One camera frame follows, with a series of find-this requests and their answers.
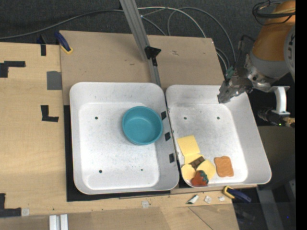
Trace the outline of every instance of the cable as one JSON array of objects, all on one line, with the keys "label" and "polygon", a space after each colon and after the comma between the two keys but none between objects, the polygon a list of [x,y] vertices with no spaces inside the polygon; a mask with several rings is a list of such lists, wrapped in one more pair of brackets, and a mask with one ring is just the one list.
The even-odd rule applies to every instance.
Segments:
[{"label": "cable", "polygon": [[220,53],[220,54],[226,59],[226,62],[225,62],[224,59],[222,59],[222,56],[220,56],[220,55],[218,54],[218,56],[220,57],[220,59],[222,60],[224,66],[225,66],[225,69],[227,70],[227,69],[229,68],[229,66],[230,66],[230,62],[229,62],[228,57],[227,57],[226,54],[225,54],[222,50],[220,50],[219,48],[215,47],[215,49],[216,49],[217,53]]},{"label": "cable", "polygon": [[[159,11],[162,11],[162,10],[173,10],[173,11],[176,11],[176,12],[179,12],[179,13],[182,13],[184,14],[185,16],[187,16],[188,18],[190,18],[195,24],[196,26],[198,27],[198,29],[201,31],[201,34],[206,37],[206,34],[205,32],[202,30],[202,28],[200,27],[200,25],[196,22],[196,20],[191,17],[190,15],[188,15],[187,13],[179,10],[179,9],[174,9],[174,8],[169,8],[169,7],[144,7],[144,8],[138,8],[139,10],[145,10],[145,9],[159,9],[157,11],[154,11],[154,12],[151,12],[151,13],[148,13],[148,14],[145,14],[143,16],[146,16],[146,15],[149,15],[149,14],[152,14],[152,13],[155,13],[155,12],[159,12]],[[167,33],[168,35],[170,36],[170,30],[169,30],[169,22],[167,22]]]},{"label": "cable", "polygon": [[235,63],[234,63],[234,69],[237,67],[237,65],[238,65],[238,62],[239,62],[239,59],[240,59],[240,57],[241,57],[241,55],[242,55],[242,52],[243,52],[243,47],[244,47],[244,38],[248,38],[250,41],[252,41],[252,42],[255,42],[256,40],[254,39],[254,38],[252,38],[251,36],[248,36],[248,35],[246,35],[246,34],[243,34],[242,36],[241,36],[241,39],[240,39],[240,41],[239,41],[239,43],[238,43],[238,54],[237,54],[237,56],[236,56],[236,61],[235,61]]},{"label": "cable", "polygon": [[[180,11],[180,10],[196,10],[196,11],[199,11],[199,12],[202,12],[202,13],[208,15],[211,19],[213,19],[213,20],[221,27],[221,29],[222,29],[223,32],[225,33],[225,35],[226,35],[226,37],[227,37],[227,40],[228,40],[228,42],[229,42],[229,44],[230,44],[232,53],[233,53],[234,61],[236,60],[235,49],[234,49],[234,46],[233,46],[233,44],[232,44],[232,42],[231,42],[231,39],[230,39],[230,37],[229,37],[227,31],[226,31],[226,30],[224,29],[224,27],[222,26],[222,24],[221,24],[214,16],[212,16],[211,14],[209,14],[208,12],[206,12],[206,11],[204,11],[204,10],[201,10],[201,9],[198,9],[198,8],[193,8],[193,7],[183,7],[183,8],[178,9],[178,11]],[[170,20],[170,18],[173,16],[173,14],[174,14],[175,12],[173,12],[173,13],[169,16],[168,20]]]},{"label": "cable", "polygon": [[48,26],[48,27],[45,27],[43,29],[39,29],[39,30],[36,30],[36,31],[33,31],[33,32],[29,32],[29,33],[25,33],[25,34],[20,34],[20,35],[15,35],[15,36],[0,37],[0,40],[13,39],[13,38],[17,38],[17,37],[33,35],[33,34],[36,34],[36,33],[43,32],[43,31],[46,31],[48,29],[54,28],[56,26],[62,25],[62,24],[67,23],[69,21],[72,21],[72,20],[84,17],[84,16],[88,16],[88,15],[92,15],[92,14],[106,13],[106,12],[124,12],[124,11],[123,10],[112,9],[112,10],[98,10],[98,11],[88,12],[88,13],[84,13],[84,14],[81,14],[81,15],[77,15],[77,16],[71,17],[71,18],[66,19],[64,21],[61,21],[59,23],[53,24],[51,26]]},{"label": "cable", "polygon": [[226,65],[226,62],[225,60],[223,59],[223,57],[219,54],[219,52],[216,52],[217,56],[221,59],[222,63],[224,64],[225,66],[225,70],[227,70],[227,65]]},{"label": "cable", "polygon": [[[168,10],[177,10],[177,9],[174,9],[174,8],[168,8],[168,7],[146,7],[146,8],[139,8],[139,10],[144,10],[144,9],[160,9],[158,11],[161,11],[161,10],[165,10],[165,9],[168,9]],[[23,37],[23,36],[28,36],[28,35],[33,35],[33,34],[36,34],[36,33],[39,33],[39,32],[43,32],[43,31],[46,31],[48,29],[51,29],[51,28],[54,28],[56,26],[59,26],[59,25],[62,25],[64,23],[67,23],[69,21],[72,21],[72,20],[75,20],[75,19],[79,19],[81,17],[84,17],[84,16],[88,16],[88,15],[94,15],[94,14],[100,14],[100,13],[106,13],[106,12],[120,12],[120,13],[123,13],[124,11],[123,10],[118,10],[118,9],[110,9],[110,10],[98,10],[98,11],[93,11],[93,12],[88,12],[88,13],[84,13],[84,14],[81,14],[81,15],[77,15],[77,16],[74,16],[74,17],[71,17],[69,19],[66,19],[64,21],[61,21],[59,23],[56,23],[56,24],[53,24],[51,26],[48,26],[48,27],[45,27],[45,28],[42,28],[42,29],[39,29],[39,30],[36,30],[36,31],[33,31],[33,32],[29,32],[29,33],[25,33],[25,34],[19,34],[19,35],[14,35],[14,36],[8,36],[8,37],[0,37],[0,40],[7,40],[7,39],[14,39],[14,38],[18,38],[18,37]],[[180,13],[184,14],[185,16],[189,17],[196,25],[197,27],[200,29],[201,33],[204,35],[204,37],[206,37],[205,33],[203,32],[203,30],[201,29],[201,27],[198,25],[198,23],[191,17],[189,16],[188,14],[184,13],[183,11],[179,11]],[[154,27],[157,28],[157,30],[159,30],[163,35],[166,35],[162,29],[160,27],[158,27],[156,24],[154,24],[152,21],[150,21],[149,19],[145,18],[144,15],[143,15],[143,19],[149,23],[151,23]]]},{"label": "cable", "polygon": [[[283,11],[277,11],[277,12],[273,12],[273,13],[260,12],[264,8],[268,8],[272,5],[281,4],[281,3],[282,2],[280,2],[280,1],[270,1],[270,0],[267,0],[265,2],[257,3],[252,9],[252,14],[255,17],[255,20],[260,25],[264,25],[264,26],[271,25],[271,24],[283,24],[283,23],[287,22],[292,16],[295,15],[295,8],[290,8],[290,10],[286,9],[286,10],[283,10]],[[288,18],[285,19],[282,22],[274,22],[274,23],[268,23],[268,24],[264,24],[264,23],[262,23],[258,20],[258,18],[276,19],[276,18],[282,18],[282,17],[288,17]]]},{"label": "cable", "polygon": [[164,36],[166,36],[166,33],[165,33],[159,26],[157,26],[155,23],[153,23],[151,20],[149,20],[149,19],[143,17],[142,15],[141,15],[141,18],[142,18],[143,20],[147,21],[148,23],[150,23],[151,25],[153,25],[153,26],[154,26],[155,28],[157,28],[157,30],[159,30]]}]

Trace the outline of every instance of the white tray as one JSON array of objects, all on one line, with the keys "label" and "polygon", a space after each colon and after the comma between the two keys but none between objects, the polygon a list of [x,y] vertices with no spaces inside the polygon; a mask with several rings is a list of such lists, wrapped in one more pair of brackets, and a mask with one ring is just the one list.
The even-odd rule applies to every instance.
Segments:
[{"label": "white tray", "polygon": [[[178,184],[165,95],[159,86],[80,82],[70,90],[70,105],[73,176],[81,192],[163,191]],[[163,134],[155,143],[137,146],[126,139],[121,119],[134,106],[166,114]]]},{"label": "white tray", "polygon": [[169,118],[180,166],[184,157],[177,138],[194,135],[201,154],[231,158],[234,176],[217,174],[208,186],[265,184],[271,169],[246,93],[219,104],[220,86],[173,85],[166,90]]}]

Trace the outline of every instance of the gray carpet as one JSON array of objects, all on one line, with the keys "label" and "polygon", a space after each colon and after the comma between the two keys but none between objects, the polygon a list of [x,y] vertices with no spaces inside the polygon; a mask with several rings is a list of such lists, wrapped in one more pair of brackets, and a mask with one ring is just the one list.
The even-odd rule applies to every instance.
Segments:
[{"label": "gray carpet", "polygon": [[[261,26],[251,14],[253,6],[265,0],[136,0],[138,7],[168,6],[173,8],[196,7],[214,16],[228,32],[235,50],[242,34],[257,37]],[[96,10],[118,8],[118,0],[0,0],[0,37],[34,31],[73,15]],[[197,11],[186,11],[200,24],[207,37],[232,60],[232,51],[223,31],[208,16]],[[161,11],[148,15],[165,32],[171,12]],[[148,34],[159,35],[152,25],[144,22]],[[171,34],[201,37],[199,29],[189,18],[176,13],[171,21]],[[121,13],[83,17],[45,32],[50,43],[55,43],[55,30],[129,33],[125,17]],[[26,36],[11,42],[33,43],[35,36]]]}]

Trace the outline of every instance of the black tape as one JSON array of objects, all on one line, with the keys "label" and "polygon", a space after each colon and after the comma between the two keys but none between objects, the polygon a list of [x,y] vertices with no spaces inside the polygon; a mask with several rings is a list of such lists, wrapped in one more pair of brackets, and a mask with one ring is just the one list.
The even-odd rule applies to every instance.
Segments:
[{"label": "black tape", "polygon": [[0,63],[0,78],[7,78],[9,67],[25,67],[25,61],[4,61]]},{"label": "black tape", "polygon": [[161,118],[162,118],[162,120],[166,118],[166,111],[161,113]]},{"label": "black tape", "polygon": [[167,132],[165,135],[165,141],[168,141],[171,138],[171,134]]},{"label": "black tape", "polygon": [[0,78],[8,77],[9,68],[5,66],[3,63],[0,63]]},{"label": "black tape", "polygon": [[57,122],[59,120],[59,117],[50,117],[49,116],[49,106],[48,105],[41,105],[42,109],[42,121],[48,121],[48,122]]},{"label": "black tape", "polygon": [[174,162],[174,161],[175,161],[175,156],[174,156],[173,153],[171,153],[171,154],[169,155],[169,163],[172,163],[172,162]]},{"label": "black tape", "polygon": [[0,209],[4,209],[5,194],[0,194]]},{"label": "black tape", "polygon": [[37,44],[48,44],[47,36],[43,33],[39,35],[39,38],[36,39]]},{"label": "black tape", "polygon": [[21,208],[5,209],[4,201],[5,201],[5,194],[0,194],[0,218],[21,216]]},{"label": "black tape", "polygon": [[47,55],[46,44],[41,44],[40,45],[40,55],[41,56],[46,56]]},{"label": "black tape", "polygon": [[7,67],[25,67],[25,61],[5,61],[3,64]]}]

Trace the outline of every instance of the black bracket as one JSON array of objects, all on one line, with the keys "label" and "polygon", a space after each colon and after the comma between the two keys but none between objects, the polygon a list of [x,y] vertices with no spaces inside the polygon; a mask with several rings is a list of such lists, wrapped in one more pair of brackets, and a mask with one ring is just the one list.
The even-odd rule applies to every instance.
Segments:
[{"label": "black bracket", "polygon": [[24,61],[4,61],[0,63],[0,78],[7,78],[9,67],[25,67]]},{"label": "black bracket", "polygon": [[39,37],[36,39],[37,44],[48,44],[48,39],[45,34],[39,35]]},{"label": "black bracket", "polygon": [[5,209],[4,201],[5,201],[5,194],[0,194],[0,218],[21,216],[21,208]]},{"label": "black bracket", "polygon": [[48,105],[41,105],[42,110],[42,121],[48,121],[48,122],[58,122],[59,117],[50,117],[49,116],[49,106]]},{"label": "black bracket", "polygon": [[145,53],[146,53],[146,56],[147,56],[147,59],[152,59],[153,61],[153,65],[155,67],[158,66],[158,63],[157,63],[157,60],[156,60],[156,56],[161,52],[161,49],[159,48],[154,48],[154,47],[150,47],[150,46],[147,46],[145,48]]}]

